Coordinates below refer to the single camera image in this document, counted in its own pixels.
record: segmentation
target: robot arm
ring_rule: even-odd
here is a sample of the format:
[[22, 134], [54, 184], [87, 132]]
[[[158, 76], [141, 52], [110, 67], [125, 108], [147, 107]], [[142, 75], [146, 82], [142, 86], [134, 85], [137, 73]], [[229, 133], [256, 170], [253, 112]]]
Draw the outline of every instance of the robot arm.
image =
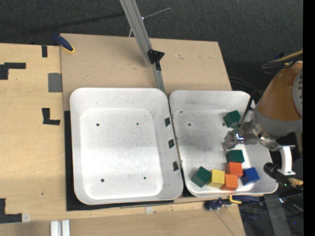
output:
[[282, 64], [284, 68], [276, 74], [254, 108], [251, 107], [251, 97], [238, 127], [229, 131], [222, 143], [224, 150], [233, 149], [238, 144], [260, 143], [271, 151], [280, 151], [282, 168], [275, 172], [275, 166], [266, 164], [264, 170], [273, 178], [281, 176], [278, 181], [290, 185], [294, 184], [286, 176], [295, 174], [291, 169], [294, 146], [282, 146], [276, 140], [292, 132], [303, 132], [302, 57], [303, 52], [298, 52], [263, 66], [270, 69]]

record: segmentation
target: wooden block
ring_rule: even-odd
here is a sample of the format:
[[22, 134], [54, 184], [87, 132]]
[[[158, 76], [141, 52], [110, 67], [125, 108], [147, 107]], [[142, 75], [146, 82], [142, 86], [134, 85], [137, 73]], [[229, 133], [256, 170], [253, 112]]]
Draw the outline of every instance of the wooden block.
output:
[[238, 188], [236, 175], [225, 174], [225, 184], [221, 187], [222, 191], [235, 191]]
[[211, 177], [208, 182], [208, 186], [215, 187], [215, 188], [221, 188], [222, 185], [225, 183], [225, 172], [219, 171], [219, 170], [212, 170], [211, 171]]
[[229, 162], [236, 162], [236, 163], [244, 163], [245, 162], [243, 152], [240, 149], [230, 150], [226, 154], [226, 160], [228, 163]]
[[230, 112], [230, 113], [227, 113], [223, 117], [223, 120], [224, 120], [226, 126], [229, 128], [236, 128], [240, 119], [241, 119], [241, 115], [237, 110]]
[[237, 178], [243, 176], [243, 168], [241, 163], [229, 162], [225, 166], [225, 173], [230, 175], [236, 175]]
[[255, 167], [243, 170], [243, 176], [241, 177], [243, 185], [254, 183], [259, 179], [260, 178]]
[[203, 167], [200, 167], [191, 178], [191, 181], [197, 184], [201, 188], [207, 184], [210, 177], [211, 177], [211, 172], [207, 171]]

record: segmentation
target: aluminum rod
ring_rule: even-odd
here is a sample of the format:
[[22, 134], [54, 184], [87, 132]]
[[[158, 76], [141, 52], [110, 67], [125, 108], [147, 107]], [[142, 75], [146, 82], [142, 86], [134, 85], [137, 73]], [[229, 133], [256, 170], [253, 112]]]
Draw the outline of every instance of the aluminum rod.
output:
[[145, 64], [147, 66], [151, 65], [153, 68], [157, 88], [165, 92], [162, 73], [161, 71], [158, 71], [156, 69], [155, 64], [151, 64], [148, 57], [148, 51], [152, 50], [153, 48], [152, 48], [147, 30], [144, 26], [142, 17], [140, 15], [136, 0], [119, 0], [119, 1], [124, 9], [125, 15], [132, 29], [132, 33], [137, 41], [137, 44], [139, 46], [139, 49], [141, 51]]

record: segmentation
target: dark green cube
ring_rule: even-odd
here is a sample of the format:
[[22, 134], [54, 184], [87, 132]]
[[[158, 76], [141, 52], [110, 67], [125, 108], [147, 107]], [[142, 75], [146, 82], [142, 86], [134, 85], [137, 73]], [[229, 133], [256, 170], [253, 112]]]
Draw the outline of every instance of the dark green cube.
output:
[[226, 160], [227, 162], [236, 162], [236, 163], [244, 163], [244, 155], [243, 151], [240, 149], [231, 150], [226, 154]]
[[235, 110], [233, 112], [227, 113], [226, 116], [223, 117], [223, 120], [227, 127], [236, 128], [238, 122], [241, 120], [241, 115], [237, 110]]
[[205, 168], [200, 167], [198, 171], [193, 175], [191, 181], [197, 184], [200, 188], [206, 185], [211, 177], [211, 172]]

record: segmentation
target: yellow wooden block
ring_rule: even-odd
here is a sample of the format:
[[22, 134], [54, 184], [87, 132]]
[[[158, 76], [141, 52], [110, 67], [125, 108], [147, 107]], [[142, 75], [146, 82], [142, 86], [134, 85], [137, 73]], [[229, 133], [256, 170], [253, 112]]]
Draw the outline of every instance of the yellow wooden block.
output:
[[225, 184], [225, 172], [219, 170], [212, 170], [208, 186], [214, 188], [221, 188]]

